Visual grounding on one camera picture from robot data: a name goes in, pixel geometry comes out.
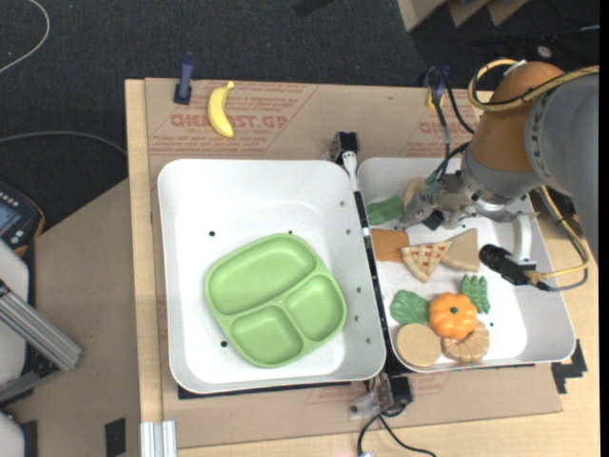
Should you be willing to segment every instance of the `green vegetable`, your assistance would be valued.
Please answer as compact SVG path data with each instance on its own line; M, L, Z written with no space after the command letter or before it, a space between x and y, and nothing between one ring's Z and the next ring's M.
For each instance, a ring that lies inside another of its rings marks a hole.
M412 291L398 291L389 307L391 316L402 325L427 325L429 302Z
M480 278L478 276L473 276L472 278L467 275L463 276L461 292L467 295L469 301L472 302L480 313L488 313L491 309L486 289L487 283L484 276Z
M365 208L370 225L380 225L403 214L402 198L392 196L379 203L371 203Z

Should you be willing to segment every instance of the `yellow banana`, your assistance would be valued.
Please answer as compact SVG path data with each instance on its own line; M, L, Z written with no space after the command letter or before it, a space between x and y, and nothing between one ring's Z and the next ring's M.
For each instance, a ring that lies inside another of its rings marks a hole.
M235 132L225 114L225 103L228 92L235 88L232 81L224 87L213 89L207 100L207 117L213 129L224 137L232 137Z

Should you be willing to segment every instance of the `white tray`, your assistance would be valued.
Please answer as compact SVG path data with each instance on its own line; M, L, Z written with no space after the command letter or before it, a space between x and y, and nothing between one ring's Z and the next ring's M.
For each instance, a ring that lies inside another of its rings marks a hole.
M169 363L195 393L369 379L385 360L360 220L346 172L327 161L180 159L158 180ZM208 269L251 241L293 232L320 255L347 303L342 331L302 359L258 368L230 345L206 303Z
M364 161L359 170L363 200L366 205L398 195L403 198L406 187L417 177L427 177L442 159L373 158ZM450 163L449 172L459 166L459 161ZM519 201L511 207L513 211L533 212L528 200ZM380 226L392 229L397 221ZM510 223L499 224L486 218L467 219L458 229L440 227L431 230L417 225L406 230L410 244L433 243L446 240L465 231L478 230L479 248L493 244L511 250L514 242ZM551 271L537 221L532 222L532 259L537 261L540 271ZM488 368L553 362L568 358L575 349L575 334L560 292L541 291L530 286L513 286L501 276L481 263L478 273L452 269L442 263L434 270L427 283L422 283L409 269L393 262L377 262L379 282L383 295L386 321L391 332L392 343L400 324L389 313L389 307L400 289L414 291L428 300L444 291L459 292L464 274L484 276L488 282L488 299L491 309L480 313L490 331L491 345L487 354L475 364L455 362L444 356L429 368L416 368L404 360L400 362L417 372L434 372L449 369Z

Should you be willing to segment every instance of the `pumpkin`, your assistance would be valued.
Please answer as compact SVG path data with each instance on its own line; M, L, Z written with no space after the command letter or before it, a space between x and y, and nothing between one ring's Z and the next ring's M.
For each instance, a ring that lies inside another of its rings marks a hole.
M441 337L462 340L476 326L478 310L467 295L442 293L429 304L429 326Z

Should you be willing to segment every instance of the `green plate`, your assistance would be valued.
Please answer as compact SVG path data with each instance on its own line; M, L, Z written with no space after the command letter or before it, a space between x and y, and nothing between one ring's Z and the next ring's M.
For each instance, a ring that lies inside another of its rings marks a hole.
M231 252L207 273L205 295L233 346L276 368L324 344L346 320L336 280L296 235L269 235Z

